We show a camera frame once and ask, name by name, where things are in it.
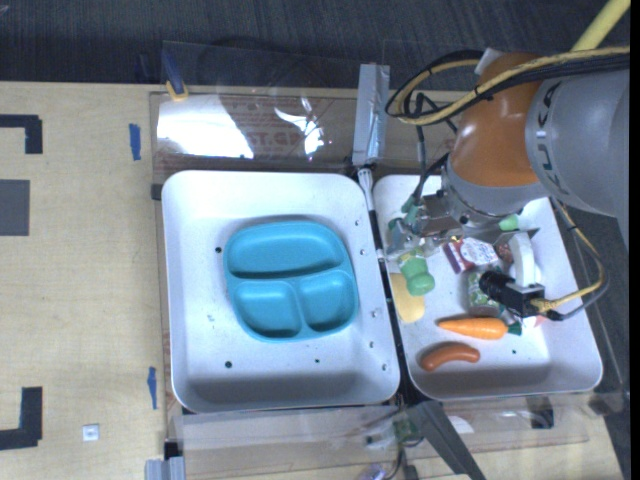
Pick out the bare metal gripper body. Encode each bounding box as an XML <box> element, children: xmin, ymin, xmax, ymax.
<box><xmin>417</xmin><ymin>191</ymin><xmax>502</xmax><ymax>242</ymax></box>

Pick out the green toy bottle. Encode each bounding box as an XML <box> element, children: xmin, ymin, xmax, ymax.
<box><xmin>397</xmin><ymin>247</ymin><xmax>437</xmax><ymax>298</ymax></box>

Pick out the red and white carton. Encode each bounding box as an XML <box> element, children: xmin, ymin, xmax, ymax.
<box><xmin>443</xmin><ymin>237</ymin><xmax>501</xmax><ymax>276</ymax></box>

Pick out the yellow oval toy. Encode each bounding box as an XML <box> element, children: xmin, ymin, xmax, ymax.
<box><xmin>389</xmin><ymin>272</ymin><xmax>427</xmax><ymax>325</ymax></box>

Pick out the small can green label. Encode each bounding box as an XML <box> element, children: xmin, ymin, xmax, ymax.
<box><xmin>466</xmin><ymin>270</ymin><xmax>505</xmax><ymax>318</ymax></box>

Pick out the orange carrot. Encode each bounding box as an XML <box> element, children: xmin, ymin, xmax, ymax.
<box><xmin>436</xmin><ymin>316</ymin><xmax>524</xmax><ymax>341</ymax></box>

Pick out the blue divided plate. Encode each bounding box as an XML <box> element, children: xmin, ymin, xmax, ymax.
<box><xmin>222</xmin><ymin>219</ymin><xmax>361</xmax><ymax>344</ymax></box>

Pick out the brown sausage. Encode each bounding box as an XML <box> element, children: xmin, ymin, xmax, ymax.
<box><xmin>419</xmin><ymin>342</ymin><xmax>482</xmax><ymax>373</ymax></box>

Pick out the white plastic tray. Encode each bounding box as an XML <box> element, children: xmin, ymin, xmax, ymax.
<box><xmin>371</xmin><ymin>173</ymin><xmax>604</xmax><ymax>402</ymax></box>
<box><xmin>160</xmin><ymin>169</ymin><xmax>402</xmax><ymax>415</ymax></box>

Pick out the black cylinder on white bracket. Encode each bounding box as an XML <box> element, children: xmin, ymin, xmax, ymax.
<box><xmin>478</xmin><ymin>231</ymin><xmax>547</xmax><ymax>319</ymax></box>

